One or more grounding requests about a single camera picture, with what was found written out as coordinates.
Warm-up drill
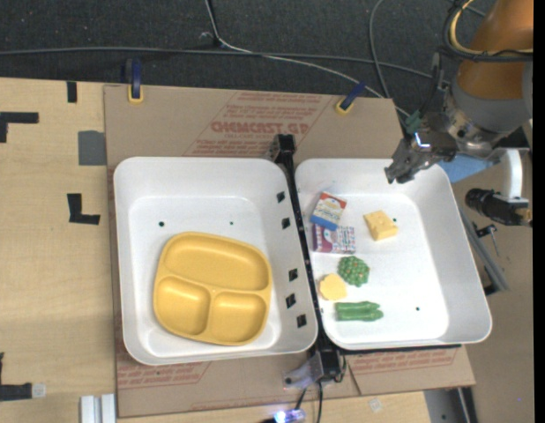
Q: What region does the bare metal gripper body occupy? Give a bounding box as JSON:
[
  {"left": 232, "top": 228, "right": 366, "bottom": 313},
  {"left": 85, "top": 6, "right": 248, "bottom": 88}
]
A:
[{"left": 400, "top": 100, "right": 508, "bottom": 169}]

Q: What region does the yellow cheese wedge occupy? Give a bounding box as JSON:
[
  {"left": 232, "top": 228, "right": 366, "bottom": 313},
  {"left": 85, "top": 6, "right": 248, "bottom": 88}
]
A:
[{"left": 362, "top": 209, "right": 399, "bottom": 242}]

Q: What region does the blue and red carton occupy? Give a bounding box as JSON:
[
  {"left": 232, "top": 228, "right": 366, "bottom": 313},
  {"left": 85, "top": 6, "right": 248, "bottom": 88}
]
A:
[{"left": 309, "top": 190, "right": 348, "bottom": 232}]

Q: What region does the purple and pink packet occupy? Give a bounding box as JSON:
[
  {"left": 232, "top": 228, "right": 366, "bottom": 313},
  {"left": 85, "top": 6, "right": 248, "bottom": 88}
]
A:
[{"left": 311, "top": 223, "right": 357, "bottom": 256}]

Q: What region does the green peas pile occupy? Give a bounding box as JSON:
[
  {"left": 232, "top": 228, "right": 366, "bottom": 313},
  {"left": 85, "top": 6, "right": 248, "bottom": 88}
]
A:
[{"left": 336, "top": 255, "right": 371, "bottom": 288}]

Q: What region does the white plastic tray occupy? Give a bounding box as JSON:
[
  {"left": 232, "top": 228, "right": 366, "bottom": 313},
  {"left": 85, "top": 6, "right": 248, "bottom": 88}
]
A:
[
  {"left": 112, "top": 155, "right": 320, "bottom": 367},
  {"left": 294, "top": 157, "right": 494, "bottom": 352}
]

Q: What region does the thin black rod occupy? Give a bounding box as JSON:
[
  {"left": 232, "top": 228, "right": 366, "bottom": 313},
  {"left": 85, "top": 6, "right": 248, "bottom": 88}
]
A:
[{"left": 280, "top": 159, "right": 332, "bottom": 353}]

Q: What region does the pale yellow biscuit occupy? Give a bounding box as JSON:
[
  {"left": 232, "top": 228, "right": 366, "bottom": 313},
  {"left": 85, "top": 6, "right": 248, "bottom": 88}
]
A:
[{"left": 318, "top": 273, "right": 348, "bottom": 302}]

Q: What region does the green bean bundle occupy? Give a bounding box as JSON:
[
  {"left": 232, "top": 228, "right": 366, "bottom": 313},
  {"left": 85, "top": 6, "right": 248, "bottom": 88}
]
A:
[{"left": 334, "top": 301, "right": 384, "bottom": 323}]

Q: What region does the yellow divided plate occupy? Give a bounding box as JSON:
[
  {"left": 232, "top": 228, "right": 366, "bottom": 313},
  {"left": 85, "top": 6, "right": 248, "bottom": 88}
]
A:
[{"left": 152, "top": 231, "right": 274, "bottom": 347}]

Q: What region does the brown cardboard board red print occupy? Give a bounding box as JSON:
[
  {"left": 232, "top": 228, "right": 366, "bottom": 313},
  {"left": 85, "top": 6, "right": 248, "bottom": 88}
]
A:
[{"left": 102, "top": 84, "right": 477, "bottom": 419}]

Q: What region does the black cylinder on white bracket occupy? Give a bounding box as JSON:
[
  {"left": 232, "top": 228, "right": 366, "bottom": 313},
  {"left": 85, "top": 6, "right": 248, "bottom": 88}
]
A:
[{"left": 465, "top": 147, "right": 534, "bottom": 228}]

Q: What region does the black block with thin wires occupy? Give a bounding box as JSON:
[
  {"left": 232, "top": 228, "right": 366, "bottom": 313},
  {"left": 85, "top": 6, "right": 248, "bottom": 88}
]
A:
[
  {"left": 314, "top": 349, "right": 347, "bottom": 382},
  {"left": 267, "top": 133, "right": 298, "bottom": 165}
]

